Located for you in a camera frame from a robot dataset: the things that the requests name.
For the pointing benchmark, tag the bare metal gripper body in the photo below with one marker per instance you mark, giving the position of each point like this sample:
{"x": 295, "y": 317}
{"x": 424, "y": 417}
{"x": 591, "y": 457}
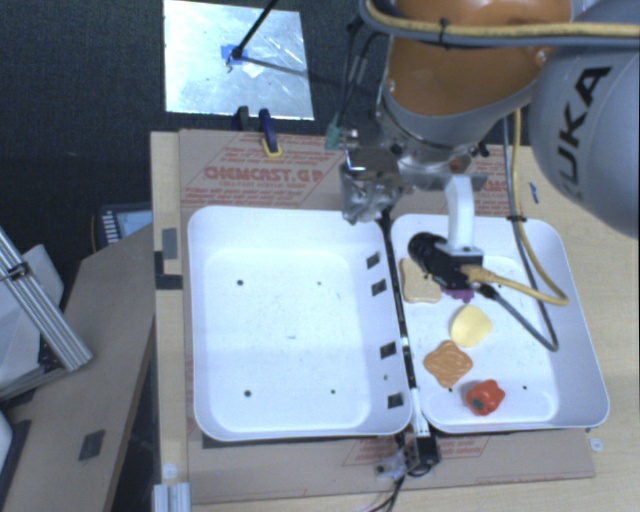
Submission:
{"x": 380, "y": 162}

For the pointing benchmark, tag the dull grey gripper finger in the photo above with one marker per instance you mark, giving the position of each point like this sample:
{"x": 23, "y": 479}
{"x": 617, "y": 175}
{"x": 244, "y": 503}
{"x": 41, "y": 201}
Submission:
{"x": 384, "y": 196}
{"x": 356, "y": 202}

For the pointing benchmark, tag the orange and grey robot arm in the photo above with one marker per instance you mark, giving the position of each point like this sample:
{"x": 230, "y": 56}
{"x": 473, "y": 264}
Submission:
{"x": 475, "y": 75}

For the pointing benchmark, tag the brown cardboard board red print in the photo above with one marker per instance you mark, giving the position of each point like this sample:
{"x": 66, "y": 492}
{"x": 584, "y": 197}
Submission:
{"x": 300, "y": 175}

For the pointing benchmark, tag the tan toast slice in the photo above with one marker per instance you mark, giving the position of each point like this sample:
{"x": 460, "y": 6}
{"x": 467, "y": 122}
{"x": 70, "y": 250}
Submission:
{"x": 417, "y": 287}

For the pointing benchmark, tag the purple flat toy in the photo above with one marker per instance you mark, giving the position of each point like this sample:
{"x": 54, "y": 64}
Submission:
{"x": 462, "y": 295}

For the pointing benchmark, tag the thin black and white rod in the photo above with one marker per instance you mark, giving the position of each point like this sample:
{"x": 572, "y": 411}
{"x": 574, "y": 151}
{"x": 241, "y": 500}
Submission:
{"x": 402, "y": 325}

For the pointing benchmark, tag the white plastic tray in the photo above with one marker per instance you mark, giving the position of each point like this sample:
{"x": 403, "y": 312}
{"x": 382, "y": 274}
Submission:
{"x": 520, "y": 350}
{"x": 280, "y": 325}

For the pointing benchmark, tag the yellow toy chip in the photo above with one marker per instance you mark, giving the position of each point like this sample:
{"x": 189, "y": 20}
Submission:
{"x": 470, "y": 326}

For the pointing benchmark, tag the orange square biscuit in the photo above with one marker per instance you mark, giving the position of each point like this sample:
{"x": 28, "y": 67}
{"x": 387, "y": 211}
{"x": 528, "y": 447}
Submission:
{"x": 447, "y": 364}

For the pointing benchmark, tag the red orange bell pepper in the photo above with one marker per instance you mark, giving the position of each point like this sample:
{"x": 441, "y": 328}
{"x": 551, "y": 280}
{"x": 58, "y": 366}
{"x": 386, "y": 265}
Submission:
{"x": 485, "y": 397}

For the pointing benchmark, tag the black cylinder on white bracket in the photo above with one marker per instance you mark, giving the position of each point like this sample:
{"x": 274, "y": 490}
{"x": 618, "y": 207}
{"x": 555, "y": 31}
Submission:
{"x": 452, "y": 260}

